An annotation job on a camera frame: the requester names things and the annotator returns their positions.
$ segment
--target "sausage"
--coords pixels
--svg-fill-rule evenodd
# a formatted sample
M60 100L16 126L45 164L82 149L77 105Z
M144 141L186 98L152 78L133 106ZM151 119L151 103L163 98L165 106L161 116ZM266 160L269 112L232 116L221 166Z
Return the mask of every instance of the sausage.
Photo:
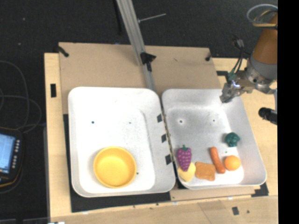
M223 166L223 164L220 161L217 148L216 147L211 147L210 153L211 153L211 157L212 157L212 160L213 160L213 164L215 165L217 171L220 174L225 173L225 167Z

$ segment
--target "orange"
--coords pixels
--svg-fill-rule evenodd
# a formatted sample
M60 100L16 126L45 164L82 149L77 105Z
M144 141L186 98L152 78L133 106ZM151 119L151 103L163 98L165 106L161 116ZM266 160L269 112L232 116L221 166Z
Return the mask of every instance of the orange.
M224 161L224 166L229 171L237 170L240 167L240 165L240 159L234 155L228 156Z

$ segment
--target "wooden table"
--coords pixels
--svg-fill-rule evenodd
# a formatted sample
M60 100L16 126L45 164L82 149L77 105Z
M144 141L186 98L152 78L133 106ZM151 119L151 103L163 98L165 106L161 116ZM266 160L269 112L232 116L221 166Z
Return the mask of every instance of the wooden table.
M260 215L263 217L259 217L259 223L264 223L267 218L278 220L277 126L258 116L261 107L274 109L275 102L272 95L258 91L244 94L242 99L266 167L269 196L252 198L251 195L259 186L197 191L175 187L171 191L171 201L159 203L158 206L154 203L72 213L63 123L63 114L68 112L68 92L80 85L146 87L146 84L142 69L135 64L131 46L67 42L59 45L70 54L68 57L57 53L44 55L52 221L80 223L80 220L84 220L84 223L98 223L100 218L101 223L155 223L152 219L154 214L162 223L181 223L186 218L189 223L198 218L202 223L217 223L215 214L222 213L227 217L229 213L230 217L235 217L231 214L232 205L238 205L239 210L242 209L240 207L252 210L251 215L246 215L247 212L243 215L240 211L236 223L247 223L249 216L250 220L258 218L261 205L267 205L269 209ZM236 62L236 59L225 58L206 61L208 48L147 46L146 49L157 56L152 66L159 95L169 88L222 88L225 78L217 76L216 71L231 70ZM227 223L234 222L228 218Z

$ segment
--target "yellow plate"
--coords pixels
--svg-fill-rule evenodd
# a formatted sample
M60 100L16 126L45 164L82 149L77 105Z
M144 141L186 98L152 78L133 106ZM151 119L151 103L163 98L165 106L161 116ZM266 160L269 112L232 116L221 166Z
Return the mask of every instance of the yellow plate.
M137 166L134 157L126 149L107 147L96 155L93 171L103 185L122 188L134 180Z

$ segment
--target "black bracket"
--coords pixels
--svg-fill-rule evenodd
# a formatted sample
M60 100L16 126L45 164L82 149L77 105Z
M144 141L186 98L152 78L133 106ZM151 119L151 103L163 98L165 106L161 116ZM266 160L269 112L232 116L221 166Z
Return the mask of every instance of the black bracket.
M140 54L142 64L147 66L148 71L152 71L151 62L156 58L156 56L143 52Z

